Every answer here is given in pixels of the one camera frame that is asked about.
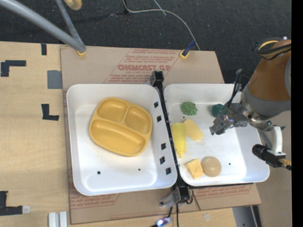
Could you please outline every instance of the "wooden table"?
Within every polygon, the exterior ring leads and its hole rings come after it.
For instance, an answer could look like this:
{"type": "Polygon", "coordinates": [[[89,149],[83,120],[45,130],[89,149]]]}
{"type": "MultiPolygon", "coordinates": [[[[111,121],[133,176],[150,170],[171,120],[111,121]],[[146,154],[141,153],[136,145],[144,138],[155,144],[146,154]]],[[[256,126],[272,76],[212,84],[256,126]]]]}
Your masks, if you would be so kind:
{"type": "MultiPolygon", "coordinates": [[[[62,89],[48,89],[47,71],[61,70],[60,45],[0,43],[0,61],[26,60],[0,77],[0,191],[7,206],[29,205],[30,213],[1,216],[0,226],[44,227],[50,212],[69,214],[67,155],[62,89]],[[42,120],[41,104],[50,105],[58,121],[42,120]]],[[[152,226],[159,217],[112,220],[78,227],[152,226]]],[[[179,214],[179,226],[235,227],[231,208],[179,214]]]]}

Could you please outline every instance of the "gray cable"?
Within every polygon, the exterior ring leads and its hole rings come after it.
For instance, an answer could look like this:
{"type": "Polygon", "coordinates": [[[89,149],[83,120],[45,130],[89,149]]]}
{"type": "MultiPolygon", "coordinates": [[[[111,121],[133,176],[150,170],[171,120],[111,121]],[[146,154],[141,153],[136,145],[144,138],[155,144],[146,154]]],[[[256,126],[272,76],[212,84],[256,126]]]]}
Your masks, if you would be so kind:
{"type": "Polygon", "coordinates": [[[63,43],[70,45],[80,53],[86,51],[86,47],[75,40],[72,36],[62,31],[60,28],[49,22],[47,19],[29,9],[22,3],[16,0],[0,0],[0,5],[4,8],[16,13],[17,15],[29,20],[33,24],[42,28],[55,38],[61,40],[63,43]]]}
{"type": "Polygon", "coordinates": [[[78,32],[77,32],[77,30],[76,30],[74,24],[73,24],[72,21],[71,21],[70,16],[68,15],[68,13],[67,13],[67,11],[66,11],[66,9],[65,9],[65,6],[64,6],[62,0],[55,0],[55,1],[56,1],[56,3],[57,3],[57,6],[58,6],[58,8],[59,8],[59,11],[61,12],[61,15],[62,15],[62,17],[63,17],[63,19],[64,19],[64,21],[65,21],[65,23],[66,23],[66,25],[67,25],[67,28],[68,28],[70,34],[71,34],[72,37],[73,37],[75,40],[77,40],[80,44],[83,44],[83,45],[84,45],[84,43],[83,43],[83,41],[81,40],[81,38],[80,38],[80,36],[79,36],[79,34],[78,34],[78,32]]]}

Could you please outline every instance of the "black cable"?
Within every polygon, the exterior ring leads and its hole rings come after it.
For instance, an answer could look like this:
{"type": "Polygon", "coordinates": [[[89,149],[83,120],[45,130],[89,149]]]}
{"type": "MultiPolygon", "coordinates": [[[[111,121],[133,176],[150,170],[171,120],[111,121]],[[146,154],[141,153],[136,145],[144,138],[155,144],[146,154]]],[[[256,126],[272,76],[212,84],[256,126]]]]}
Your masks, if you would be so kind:
{"type": "Polygon", "coordinates": [[[168,218],[171,216],[171,213],[172,213],[172,206],[171,206],[171,208],[169,210],[169,215],[167,216],[168,218]]]}
{"type": "Polygon", "coordinates": [[[232,96],[230,98],[230,100],[224,105],[224,108],[229,108],[232,104],[233,98],[236,96],[237,92],[240,90],[240,84],[239,84],[239,75],[241,74],[242,69],[238,69],[236,71],[236,78],[235,78],[235,82],[234,82],[234,87],[232,90],[232,96]]]}
{"type": "Polygon", "coordinates": [[[191,194],[190,201],[186,201],[186,204],[191,204],[193,202],[193,200],[194,200],[194,195],[195,195],[194,194],[194,190],[192,189],[191,192],[192,192],[192,194],[191,194]]]}
{"type": "Polygon", "coordinates": [[[176,203],[176,214],[177,214],[177,227],[179,227],[179,207],[178,207],[178,203],[176,203]]]}

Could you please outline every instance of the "white tray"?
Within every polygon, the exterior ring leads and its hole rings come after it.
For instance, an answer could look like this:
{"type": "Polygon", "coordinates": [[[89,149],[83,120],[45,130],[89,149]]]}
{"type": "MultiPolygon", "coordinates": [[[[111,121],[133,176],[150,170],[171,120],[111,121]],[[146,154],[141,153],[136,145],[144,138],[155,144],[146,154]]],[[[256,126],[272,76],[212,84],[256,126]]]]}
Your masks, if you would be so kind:
{"type": "Polygon", "coordinates": [[[80,193],[102,195],[134,192],[168,188],[176,182],[175,162],[155,88],[144,84],[74,85],[67,92],[67,108],[73,181],[80,193]],[[97,105],[107,97],[127,100],[151,114],[151,137],[140,155],[120,156],[91,140],[90,120],[97,105]]]}
{"type": "MultiPolygon", "coordinates": [[[[169,113],[170,125],[192,119],[204,133],[201,142],[196,143],[187,137],[187,151],[178,158],[182,179],[191,186],[210,186],[265,181],[269,176],[268,165],[251,152],[255,144],[260,144],[258,131],[248,125],[244,128],[228,129],[221,135],[211,135],[213,125],[212,106],[225,104],[232,95],[233,84],[171,84],[164,90],[164,98],[169,113]],[[196,104],[197,114],[184,115],[180,105],[190,101],[196,104]],[[193,179],[185,168],[185,163],[198,158],[213,156],[222,164],[217,177],[206,175],[193,179]]],[[[240,101],[240,93],[234,103],[240,101]]]]}

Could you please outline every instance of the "yellow plastic plate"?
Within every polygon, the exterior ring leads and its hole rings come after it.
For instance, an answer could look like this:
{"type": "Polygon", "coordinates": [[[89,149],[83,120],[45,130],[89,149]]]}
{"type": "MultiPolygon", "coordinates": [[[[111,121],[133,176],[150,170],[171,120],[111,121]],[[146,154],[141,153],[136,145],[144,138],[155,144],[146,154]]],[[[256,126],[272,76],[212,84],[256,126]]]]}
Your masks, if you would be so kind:
{"type": "Polygon", "coordinates": [[[115,97],[99,103],[89,124],[95,144],[126,157],[142,153],[151,132],[152,117],[145,109],[115,97]]]}

